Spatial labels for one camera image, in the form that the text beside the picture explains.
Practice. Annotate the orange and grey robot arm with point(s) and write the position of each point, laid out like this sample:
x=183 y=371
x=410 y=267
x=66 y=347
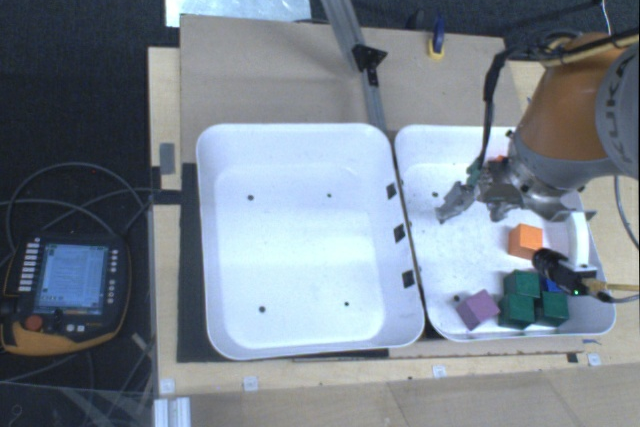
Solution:
x=565 y=115

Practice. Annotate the black cylinder on white bracket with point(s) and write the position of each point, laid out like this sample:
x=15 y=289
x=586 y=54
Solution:
x=580 y=240

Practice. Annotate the orange cube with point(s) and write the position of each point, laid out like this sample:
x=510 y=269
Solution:
x=525 y=240

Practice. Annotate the blue cube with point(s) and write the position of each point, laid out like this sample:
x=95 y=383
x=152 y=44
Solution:
x=551 y=286

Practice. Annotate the purple cube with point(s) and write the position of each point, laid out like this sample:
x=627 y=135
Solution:
x=477 y=310

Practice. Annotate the brown cardboard board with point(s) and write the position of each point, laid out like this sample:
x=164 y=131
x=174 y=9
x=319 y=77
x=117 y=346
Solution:
x=270 y=75

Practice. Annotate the white plastic tray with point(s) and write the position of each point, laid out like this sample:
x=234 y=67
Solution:
x=465 y=255
x=300 y=255

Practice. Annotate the green cube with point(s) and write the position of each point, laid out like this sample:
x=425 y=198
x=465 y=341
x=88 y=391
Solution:
x=522 y=284
x=517 y=310
x=554 y=307

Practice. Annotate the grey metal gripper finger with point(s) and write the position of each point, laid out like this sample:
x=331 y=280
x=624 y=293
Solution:
x=501 y=210
x=452 y=202

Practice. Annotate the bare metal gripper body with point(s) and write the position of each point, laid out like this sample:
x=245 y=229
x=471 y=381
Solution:
x=505 y=182

